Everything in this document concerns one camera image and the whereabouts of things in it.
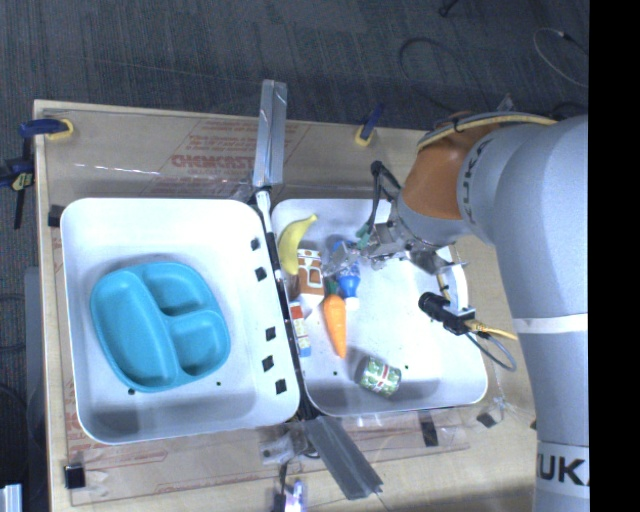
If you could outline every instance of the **orange carrot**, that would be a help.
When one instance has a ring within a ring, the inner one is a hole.
[[[335,293],[327,295],[322,302],[322,311],[333,348],[344,359],[347,355],[347,308],[344,299]]]

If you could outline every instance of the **blue plate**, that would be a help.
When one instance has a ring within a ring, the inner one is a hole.
[[[165,391],[201,379],[229,357],[229,330],[202,276],[182,263],[127,267],[91,292],[107,360],[132,389]]]

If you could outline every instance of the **can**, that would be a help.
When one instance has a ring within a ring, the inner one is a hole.
[[[373,356],[367,356],[360,361],[356,376],[363,388],[389,397],[398,391],[402,372]]]

